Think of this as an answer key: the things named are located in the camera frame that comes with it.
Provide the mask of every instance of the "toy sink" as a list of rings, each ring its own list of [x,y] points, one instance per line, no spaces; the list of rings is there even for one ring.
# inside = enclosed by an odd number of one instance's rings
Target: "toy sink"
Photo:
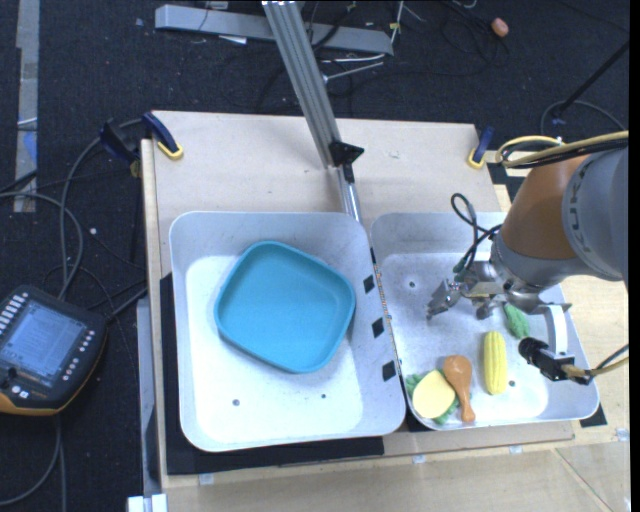
[[[502,213],[478,213],[478,223],[486,228],[500,224]],[[422,375],[441,368],[448,355],[461,354],[472,363],[471,405],[476,421],[463,423],[459,411],[444,424],[416,418],[434,430],[455,430],[574,420],[591,416],[598,408],[595,382],[581,386],[571,381],[551,382],[518,353],[519,339],[506,328],[502,311],[494,311],[485,320],[477,320],[471,301],[461,298],[444,313],[426,320],[426,305],[444,278],[451,278],[453,267],[472,242],[468,224],[454,213],[394,213],[375,220],[371,240],[380,272],[395,347],[403,378]],[[490,242],[483,242],[476,259],[488,260]],[[541,297],[545,302],[563,303],[560,287],[553,287]],[[590,368],[569,311],[568,352],[576,365]],[[548,329],[543,315],[529,315],[530,335],[547,340]],[[507,390],[490,395],[484,387],[482,341],[491,330],[501,332],[507,342]]]
[[[401,425],[397,360],[369,240],[353,218],[190,212],[173,222],[169,242],[180,424],[195,447],[381,436]],[[258,311],[269,294],[275,309]],[[327,327],[296,357],[287,350],[300,334],[285,332],[291,314],[308,320],[296,329]],[[290,343],[252,346],[265,332],[263,342]]]

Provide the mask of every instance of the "blue plate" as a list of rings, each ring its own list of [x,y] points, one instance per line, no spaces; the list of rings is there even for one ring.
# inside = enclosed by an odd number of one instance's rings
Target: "blue plate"
[[[349,281],[280,242],[249,247],[214,306],[223,339],[273,366],[308,373],[335,354],[355,310]]]

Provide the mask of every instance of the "black floor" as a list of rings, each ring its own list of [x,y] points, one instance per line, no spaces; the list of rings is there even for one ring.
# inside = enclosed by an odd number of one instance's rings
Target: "black floor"
[[[38,192],[60,199],[64,180],[103,123],[152,109],[301,115],[272,43],[238,45],[215,36],[154,30],[159,0],[40,0]],[[173,2],[202,5],[203,2]],[[314,21],[389,32],[398,2],[321,2]],[[259,13],[258,2],[231,2]],[[310,19],[316,2],[306,2]],[[629,40],[629,0],[405,2],[395,56],[374,71],[330,82],[337,117],[473,123],[495,129],[492,146],[545,133],[566,141],[629,125],[629,52],[560,119],[543,116],[577,91]],[[19,52],[17,0],[0,0],[0,190],[15,179]],[[510,32],[487,29],[495,17]],[[345,52],[319,50],[326,59]],[[358,64],[321,64],[327,75]],[[140,127],[127,128],[137,141]],[[67,207],[83,226],[82,268],[69,302],[109,315],[144,286],[140,182],[100,148],[75,173]],[[58,210],[0,203],[0,296],[20,284],[57,294],[62,283]],[[68,255],[77,237],[70,223]],[[119,511],[139,495],[141,463],[135,308],[112,322],[107,351],[83,393],[60,416],[68,510]],[[50,418],[0,415],[0,501],[44,474],[55,445]],[[6,510],[61,509],[62,471]]]

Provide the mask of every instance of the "yellow corn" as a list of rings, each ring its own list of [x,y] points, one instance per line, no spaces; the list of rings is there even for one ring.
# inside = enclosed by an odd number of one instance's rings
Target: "yellow corn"
[[[484,336],[484,382],[492,395],[507,389],[507,346],[498,331]]]

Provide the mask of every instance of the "wooden table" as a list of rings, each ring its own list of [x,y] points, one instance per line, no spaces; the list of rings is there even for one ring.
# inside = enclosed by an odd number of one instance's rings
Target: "wooden table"
[[[324,169],[304,118],[155,113],[184,147],[169,160],[142,141],[146,240],[157,408],[159,478],[169,510],[626,510],[630,500],[628,366],[598,378],[608,424],[558,421],[384,437],[364,460],[167,474],[159,281],[171,271],[168,232],[195,210],[340,211],[337,179]],[[354,164],[363,225],[387,212],[450,211],[454,192],[478,211],[509,207],[486,166],[466,157],[472,125],[338,120],[345,142],[365,148]],[[589,361],[628,342],[624,285],[572,278],[563,285]]]

